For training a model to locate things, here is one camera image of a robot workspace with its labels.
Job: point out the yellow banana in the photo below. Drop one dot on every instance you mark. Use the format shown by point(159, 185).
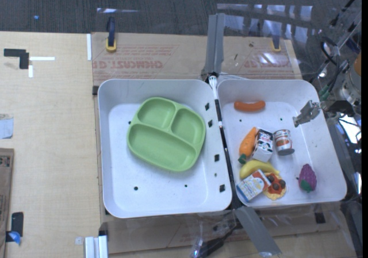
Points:
point(253, 167)

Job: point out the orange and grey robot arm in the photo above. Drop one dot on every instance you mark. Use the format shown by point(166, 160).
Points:
point(358, 64)

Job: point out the black cylinder on white bracket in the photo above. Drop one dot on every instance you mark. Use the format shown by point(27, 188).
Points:
point(342, 109)

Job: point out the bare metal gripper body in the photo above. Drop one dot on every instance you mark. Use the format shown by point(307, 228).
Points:
point(352, 94)

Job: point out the cow print milk carton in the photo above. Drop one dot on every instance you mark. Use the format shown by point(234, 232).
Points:
point(263, 146)

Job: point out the white and orange juice carton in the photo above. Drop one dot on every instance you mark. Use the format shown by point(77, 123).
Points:
point(251, 186)

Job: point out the white plastic tray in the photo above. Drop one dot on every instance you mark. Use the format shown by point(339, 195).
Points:
point(313, 147)
point(161, 193)

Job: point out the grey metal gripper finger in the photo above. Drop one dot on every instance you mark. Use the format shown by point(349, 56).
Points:
point(307, 107)
point(304, 119)

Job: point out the brown cardboard board red print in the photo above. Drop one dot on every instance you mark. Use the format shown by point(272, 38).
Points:
point(138, 58)

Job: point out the yellow pizza slice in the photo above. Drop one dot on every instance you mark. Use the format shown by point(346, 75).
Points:
point(276, 189)

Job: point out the orange sausage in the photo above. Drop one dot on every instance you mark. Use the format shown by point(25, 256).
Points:
point(249, 106)

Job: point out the red and white small can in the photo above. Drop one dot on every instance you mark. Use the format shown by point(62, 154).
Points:
point(283, 142)

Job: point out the purple grapes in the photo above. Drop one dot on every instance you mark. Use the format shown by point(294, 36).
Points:
point(307, 177)

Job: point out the green divided plate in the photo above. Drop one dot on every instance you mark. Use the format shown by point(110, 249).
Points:
point(161, 144)

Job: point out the orange carrot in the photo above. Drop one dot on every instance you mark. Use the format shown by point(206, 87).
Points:
point(247, 143)

